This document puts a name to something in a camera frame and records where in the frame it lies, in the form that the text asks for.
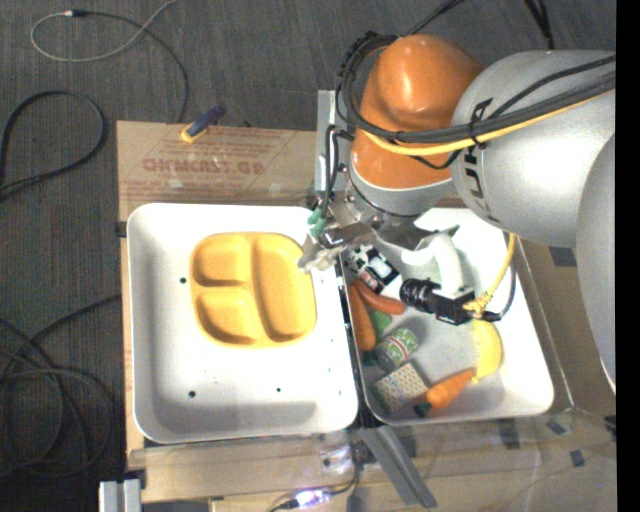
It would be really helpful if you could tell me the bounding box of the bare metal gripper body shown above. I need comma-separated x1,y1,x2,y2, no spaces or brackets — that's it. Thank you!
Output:
319,192,397,254

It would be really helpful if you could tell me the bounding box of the black bottle white label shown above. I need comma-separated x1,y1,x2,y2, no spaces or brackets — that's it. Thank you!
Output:
348,243,401,295

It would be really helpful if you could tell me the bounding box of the orange divided plate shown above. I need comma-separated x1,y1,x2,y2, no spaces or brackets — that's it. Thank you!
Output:
189,231,319,350

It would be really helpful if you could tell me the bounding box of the orange-red toy sausage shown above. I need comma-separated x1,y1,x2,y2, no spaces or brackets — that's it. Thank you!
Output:
353,278,407,317

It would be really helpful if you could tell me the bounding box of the orange toy carrot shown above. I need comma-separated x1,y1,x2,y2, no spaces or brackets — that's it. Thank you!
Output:
413,368,477,419
347,284,377,353

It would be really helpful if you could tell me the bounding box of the green small can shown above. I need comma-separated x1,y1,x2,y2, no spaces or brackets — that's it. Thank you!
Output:
373,326,421,373

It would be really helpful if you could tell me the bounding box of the brown cardboard board red print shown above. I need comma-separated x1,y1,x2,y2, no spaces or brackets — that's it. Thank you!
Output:
115,119,617,504

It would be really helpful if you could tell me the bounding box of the green patterned small carton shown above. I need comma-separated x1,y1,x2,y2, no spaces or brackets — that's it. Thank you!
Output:
371,361,432,416

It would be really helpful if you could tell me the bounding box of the white plastic tray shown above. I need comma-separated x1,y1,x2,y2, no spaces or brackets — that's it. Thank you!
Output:
338,206,556,427
126,201,360,445

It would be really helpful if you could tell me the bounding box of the yellow banana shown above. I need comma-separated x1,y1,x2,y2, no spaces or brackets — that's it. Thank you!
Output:
469,318,504,386

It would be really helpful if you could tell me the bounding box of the black cylinder on white bracket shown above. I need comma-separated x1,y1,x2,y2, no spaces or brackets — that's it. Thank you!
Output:
398,232,477,327

